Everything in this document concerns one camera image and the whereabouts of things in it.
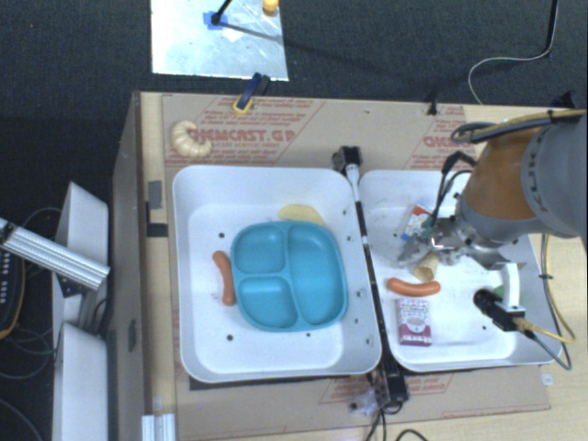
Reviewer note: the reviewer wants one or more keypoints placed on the orange round toy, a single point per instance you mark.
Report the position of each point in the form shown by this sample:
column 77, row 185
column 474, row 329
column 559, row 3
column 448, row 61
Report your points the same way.
column 270, row 3

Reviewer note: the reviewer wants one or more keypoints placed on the orange toy sausage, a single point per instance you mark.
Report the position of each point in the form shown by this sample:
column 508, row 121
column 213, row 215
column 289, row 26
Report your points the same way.
column 413, row 286
column 225, row 278

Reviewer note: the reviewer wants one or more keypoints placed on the white plastic tray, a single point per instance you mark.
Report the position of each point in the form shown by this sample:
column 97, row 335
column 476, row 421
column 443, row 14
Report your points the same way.
column 266, row 352
column 464, row 329

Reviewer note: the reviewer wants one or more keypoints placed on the brown cardboard board red print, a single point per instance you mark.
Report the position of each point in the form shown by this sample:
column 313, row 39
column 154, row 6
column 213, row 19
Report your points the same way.
column 367, row 127

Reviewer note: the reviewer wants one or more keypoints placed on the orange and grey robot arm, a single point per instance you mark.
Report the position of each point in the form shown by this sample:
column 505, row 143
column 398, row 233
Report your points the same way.
column 542, row 177

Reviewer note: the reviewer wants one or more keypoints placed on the cream toy croissant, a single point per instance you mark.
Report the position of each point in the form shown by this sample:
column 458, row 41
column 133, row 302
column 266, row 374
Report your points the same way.
column 186, row 141

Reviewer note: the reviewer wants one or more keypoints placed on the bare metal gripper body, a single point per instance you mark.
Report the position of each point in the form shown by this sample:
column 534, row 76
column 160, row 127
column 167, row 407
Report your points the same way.
column 452, row 237

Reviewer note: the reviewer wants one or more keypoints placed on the black cylinder on white bracket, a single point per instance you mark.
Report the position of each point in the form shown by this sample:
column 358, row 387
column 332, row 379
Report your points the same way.
column 498, row 308

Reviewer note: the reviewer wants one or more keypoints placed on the yellow potato chip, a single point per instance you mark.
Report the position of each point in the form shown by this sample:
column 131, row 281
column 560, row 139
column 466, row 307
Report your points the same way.
column 298, row 213

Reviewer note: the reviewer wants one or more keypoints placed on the blue divided plate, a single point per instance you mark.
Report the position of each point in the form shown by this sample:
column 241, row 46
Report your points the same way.
column 294, row 274

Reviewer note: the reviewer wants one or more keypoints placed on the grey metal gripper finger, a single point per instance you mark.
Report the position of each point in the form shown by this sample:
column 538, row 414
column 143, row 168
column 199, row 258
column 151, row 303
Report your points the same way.
column 413, row 252
column 449, row 258

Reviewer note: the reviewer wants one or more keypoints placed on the beige ice cream cone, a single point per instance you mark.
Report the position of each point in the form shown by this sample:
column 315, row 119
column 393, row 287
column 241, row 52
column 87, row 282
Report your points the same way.
column 427, row 267

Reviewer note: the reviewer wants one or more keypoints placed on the thin black and white rod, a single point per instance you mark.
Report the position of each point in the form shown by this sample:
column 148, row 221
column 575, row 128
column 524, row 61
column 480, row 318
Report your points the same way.
column 365, row 241

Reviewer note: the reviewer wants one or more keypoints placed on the small green toy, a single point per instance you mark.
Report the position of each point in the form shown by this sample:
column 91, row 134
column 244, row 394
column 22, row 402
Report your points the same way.
column 498, row 289

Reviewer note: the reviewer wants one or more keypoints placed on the white and red carton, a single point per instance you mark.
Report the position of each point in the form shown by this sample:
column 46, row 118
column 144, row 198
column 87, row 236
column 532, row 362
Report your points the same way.
column 415, row 221

